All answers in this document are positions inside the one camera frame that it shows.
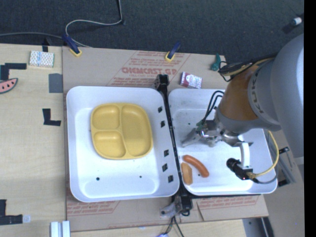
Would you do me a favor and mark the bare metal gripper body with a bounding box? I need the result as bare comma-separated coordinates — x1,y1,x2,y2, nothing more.
197,119,244,147

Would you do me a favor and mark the orange toy sausage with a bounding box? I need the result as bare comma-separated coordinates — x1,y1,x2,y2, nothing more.
182,154,210,178

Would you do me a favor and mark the brown toy bread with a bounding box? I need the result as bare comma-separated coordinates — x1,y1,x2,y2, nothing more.
180,162,194,186

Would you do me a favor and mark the black cylinder on white bracket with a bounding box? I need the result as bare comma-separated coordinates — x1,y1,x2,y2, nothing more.
226,142,255,181

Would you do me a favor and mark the brown cardboard board red print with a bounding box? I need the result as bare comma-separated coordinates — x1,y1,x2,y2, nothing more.
61,45,270,232

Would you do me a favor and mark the red and white carton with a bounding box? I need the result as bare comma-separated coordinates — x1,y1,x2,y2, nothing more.
179,71,203,89

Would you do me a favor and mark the yellow divided plate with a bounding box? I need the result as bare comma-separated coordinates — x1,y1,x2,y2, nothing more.
89,103,154,160

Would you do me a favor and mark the white plastic tray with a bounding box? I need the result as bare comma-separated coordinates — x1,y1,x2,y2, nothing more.
167,88,278,197
66,85,181,203

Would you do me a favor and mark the white patterned packet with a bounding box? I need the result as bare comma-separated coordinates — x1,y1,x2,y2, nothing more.
29,50,55,69

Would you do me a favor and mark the red toy watermelon slice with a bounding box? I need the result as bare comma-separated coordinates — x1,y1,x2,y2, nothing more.
0,78,19,94

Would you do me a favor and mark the thin black rod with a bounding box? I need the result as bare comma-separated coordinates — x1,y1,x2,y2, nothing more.
159,82,190,218

